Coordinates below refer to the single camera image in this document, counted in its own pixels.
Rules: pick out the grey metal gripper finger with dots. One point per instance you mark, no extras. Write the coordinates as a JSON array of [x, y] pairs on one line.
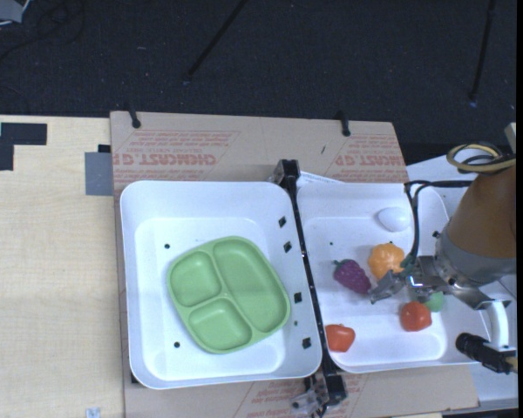
[[423, 295], [385, 286]]

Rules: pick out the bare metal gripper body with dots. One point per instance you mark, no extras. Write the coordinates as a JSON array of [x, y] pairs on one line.
[[436, 279]]

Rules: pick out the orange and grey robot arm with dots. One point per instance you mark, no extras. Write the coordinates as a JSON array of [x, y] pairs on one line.
[[479, 216]]

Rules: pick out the green toy fruit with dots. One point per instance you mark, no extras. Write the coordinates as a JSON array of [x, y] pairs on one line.
[[436, 303]]

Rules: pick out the red toy tomato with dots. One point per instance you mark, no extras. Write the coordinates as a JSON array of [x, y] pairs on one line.
[[415, 316]]

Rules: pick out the orange toy fruit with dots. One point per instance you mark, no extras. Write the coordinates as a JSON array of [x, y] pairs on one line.
[[383, 259]]

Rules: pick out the purple toy grapes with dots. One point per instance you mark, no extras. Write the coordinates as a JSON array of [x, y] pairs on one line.
[[353, 276]]

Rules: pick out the white plastic tray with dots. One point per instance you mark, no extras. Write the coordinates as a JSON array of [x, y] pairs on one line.
[[375, 346], [157, 303]]

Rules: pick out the white toy egg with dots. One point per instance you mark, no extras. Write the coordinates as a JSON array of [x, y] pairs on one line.
[[394, 219]]

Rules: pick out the red toy pepper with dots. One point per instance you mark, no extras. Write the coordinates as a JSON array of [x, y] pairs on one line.
[[340, 338]]

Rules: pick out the thin black rod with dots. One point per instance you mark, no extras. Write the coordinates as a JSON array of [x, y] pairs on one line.
[[307, 268]]

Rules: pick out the white paper slip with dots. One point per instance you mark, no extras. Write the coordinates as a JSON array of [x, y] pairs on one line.
[[318, 177]]

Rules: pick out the green divided plate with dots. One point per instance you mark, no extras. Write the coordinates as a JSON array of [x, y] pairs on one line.
[[226, 294]]

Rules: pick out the brown cardboard board red print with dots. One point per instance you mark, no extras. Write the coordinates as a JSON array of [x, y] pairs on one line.
[[244, 155]]

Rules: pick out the black cylinder on white bracket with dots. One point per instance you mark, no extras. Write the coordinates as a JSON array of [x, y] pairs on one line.
[[484, 351]]

